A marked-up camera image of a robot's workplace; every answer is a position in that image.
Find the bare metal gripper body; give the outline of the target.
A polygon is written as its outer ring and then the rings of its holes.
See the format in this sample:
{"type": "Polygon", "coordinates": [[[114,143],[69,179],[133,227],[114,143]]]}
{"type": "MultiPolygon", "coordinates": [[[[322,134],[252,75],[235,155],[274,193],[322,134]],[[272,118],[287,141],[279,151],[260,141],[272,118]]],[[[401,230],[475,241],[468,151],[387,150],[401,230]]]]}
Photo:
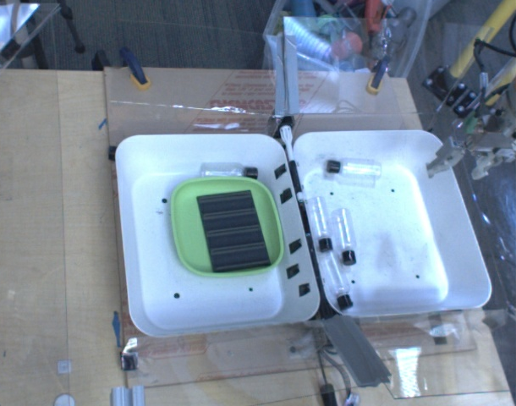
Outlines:
{"type": "Polygon", "coordinates": [[[467,143],[470,149],[516,149],[516,119],[478,119],[467,143]]]}

